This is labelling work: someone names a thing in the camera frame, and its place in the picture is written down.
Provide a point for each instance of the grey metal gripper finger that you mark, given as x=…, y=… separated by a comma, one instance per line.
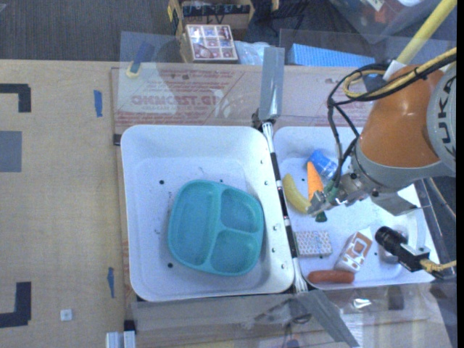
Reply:
x=324, y=198
x=313, y=205

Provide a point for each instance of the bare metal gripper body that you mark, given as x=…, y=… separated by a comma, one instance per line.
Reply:
x=349, y=190

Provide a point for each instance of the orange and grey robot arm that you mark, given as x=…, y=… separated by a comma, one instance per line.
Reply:
x=398, y=129

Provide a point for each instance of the yellow banana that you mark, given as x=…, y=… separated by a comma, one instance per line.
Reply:
x=294, y=196

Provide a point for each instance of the orange carrot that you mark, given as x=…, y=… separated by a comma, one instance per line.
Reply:
x=314, y=180

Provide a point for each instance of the white plastic tray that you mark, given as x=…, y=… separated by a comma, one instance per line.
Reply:
x=152, y=201
x=362, y=219

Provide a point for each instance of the white and orange carton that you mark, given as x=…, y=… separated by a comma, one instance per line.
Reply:
x=355, y=252

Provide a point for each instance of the red sausage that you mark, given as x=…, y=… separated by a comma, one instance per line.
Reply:
x=330, y=277

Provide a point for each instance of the green divided plate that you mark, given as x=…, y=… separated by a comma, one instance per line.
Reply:
x=214, y=227

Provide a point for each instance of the blue foam block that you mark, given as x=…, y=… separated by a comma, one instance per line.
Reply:
x=326, y=56

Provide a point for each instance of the brown cardboard board red print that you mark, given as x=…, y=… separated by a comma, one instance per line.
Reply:
x=203, y=96

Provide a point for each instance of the red patterned square box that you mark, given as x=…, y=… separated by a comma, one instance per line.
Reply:
x=211, y=43

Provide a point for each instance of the open brown cardboard box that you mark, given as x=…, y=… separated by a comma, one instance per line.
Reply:
x=214, y=2

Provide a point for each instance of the black cylinder on white bracket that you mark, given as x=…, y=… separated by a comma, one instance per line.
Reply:
x=397, y=245

